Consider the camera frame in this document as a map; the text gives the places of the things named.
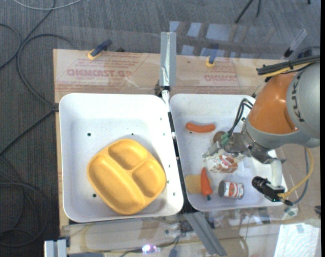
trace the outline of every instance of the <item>gray carpet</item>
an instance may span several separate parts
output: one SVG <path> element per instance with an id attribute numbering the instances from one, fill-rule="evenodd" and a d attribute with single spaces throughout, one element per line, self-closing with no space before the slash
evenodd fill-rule
<path id="1" fill-rule="evenodd" d="M 51 7 L 53 2 L 19 1 L 33 7 Z M 76 0 L 56 0 L 56 6 L 72 1 Z M 91 50 L 112 39 L 111 51 L 159 53 L 160 32 L 171 29 L 182 43 L 180 54 L 202 55 L 216 41 L 221 44 L 221 56 L 275 59 L 305 29 L 307 35 L 292 57 L 310 47 L 319 51 L 321 0 L 311 0 L 310 5 L 307 0 L 261 0 L 257 17 L 259 0 L 254 0 L 236 24 L 247 1 L 85 0 L 49 13 L 0 0 L 0 66 L 20 43 L 16 33 L 4 25 L 18 32 L 23 41 L 49 13 L 30 37 L 48 35 L 30 40 L 18 54 L 23 79 L 16 58 L 0 68 L 0 243 L 5 244 L 0 244 L 0 256 L 43 256 L 43 242 L 59 238 L 52 49 L 73 47 L 51 34 L 65 37 L 77 49 Z M 191 27 L 199 26 L 205 31 L 188 35 Z M 209 41 L 210 28 L 212 35 L 226 37 L 213 36 Z M 17 246 L 31 240 L 29 245 Z"/>

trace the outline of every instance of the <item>can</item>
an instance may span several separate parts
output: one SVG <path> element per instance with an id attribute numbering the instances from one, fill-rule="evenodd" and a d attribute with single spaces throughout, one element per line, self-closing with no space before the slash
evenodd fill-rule
<path id="1" fill-rule="evenodd" d="M 232 181 L 222 180 L 218 186 L 220 197 L 242 199 L 244 195 L 244 185 Z"/>

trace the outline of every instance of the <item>white tray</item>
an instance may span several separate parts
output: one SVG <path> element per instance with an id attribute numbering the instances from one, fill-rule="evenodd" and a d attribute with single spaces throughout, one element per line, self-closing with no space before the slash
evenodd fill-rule
<path id="1" fill-rule="evenodd" d="M 211 94 L 176 94 L 170 100 L 173 122 L 176 130 L 180 161 L 184 177 L 199 175 L 203 167 L 202 154 L 213 144 L 213 137 L 217 131 L 227 131 L 231 128 L 237 109 L 243 98 L 254 103 L 254 98 L 246 95 L 211 95 Z M 246 117 L 249 109 L 245 108 L 243 116 Z M 185 128 L 188 121 L 198 123 L 214 123 L 216 129 L 209 133 L 190 133 Z M 242 123 L 235 128 L 241 130 Z M 276 157 L 274 151 L 269 155 Z M 271 202 L 263 194 L 253 188 L 251 182 L 255 176 L 271 180 L 271 167 L 262 164 L 254 158 L 246 157 L 238 164 L 233 173 L 208 172 L 212 180 L 213 194 L 207 200 L 201 194 L 187 192 L 190 204 L 199 211 L 228 210 L 237 208 L 253 208 L 281 205 L 281 202 Z M 222 198 L 218 194 L 218 185 L 221 180 L 244 184 L 242 199 Z M 286 188 L 284 177 L 282 185 Z"/>
<path id="2" fill-rule="evenodd" d="M 62 147 L 63 207 L 76 222 L 168 216 L 183 206 L 179 171 L 167 109 L 154 95 L 68 94 L 59 104 Z M 123 138 L 146 147 L 165 170 L 162 193 L 137 214 L 115 213 L 87 179 L 89 160 L 102 148 Z"/>

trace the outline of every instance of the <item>yellow divided plate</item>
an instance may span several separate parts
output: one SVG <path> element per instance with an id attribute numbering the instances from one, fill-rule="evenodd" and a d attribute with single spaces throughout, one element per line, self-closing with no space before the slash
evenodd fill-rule
<path id="1" fill-rule="evenodd" d="M 113 142 L 93 156 L 87 177 L 104 202 L 122 215 L 144 209 L 166 185 L 162 166 L 132 139 Z"/>

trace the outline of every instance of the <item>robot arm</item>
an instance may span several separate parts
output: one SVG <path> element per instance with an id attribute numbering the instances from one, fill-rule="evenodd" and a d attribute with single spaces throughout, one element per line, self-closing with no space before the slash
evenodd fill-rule
<path id="1" fill-rule="evenodd" d="M 320 63 L 273 76 L 256 98 L 241 139 L 261 163 L 270 163 L 267 152 L 287 143 L 319 146 Z"/>
<path id="2" fill-rule="evenodd" d="M 271 181 L 257 176 L 252 185 L 271 201 L 287 203 L 287 200 L 280 197 L 286 195 L 285 188 L 281 186 L 281 162 L 270 157 L 269 151 L 288 143 L 307 148 L 320 145 L 320 57 L 307 59 L 309 62 L 305 62 L 305 66 L 303 62 L 299 63 L 301 60 L 303 59 L 292 62 L 294 66 L 301 65 L 296 70 L 291 62 L 282 63 L 283 68 L 280 67 L 280 71 L 277 66 L 279 64 L 264 67 L 273 70 L 265 74 L 271 78 L 255 103 L 250 104 L 251 111 L 244 121 L 242 131 L 229 132 L 230 140 L 225 137 L 228 132 L 223 132 L 224 135 L 204 154 L 211 155 L 223 148 L 233 155 L 245 154 L 261 163 L 270 164 Z"/>

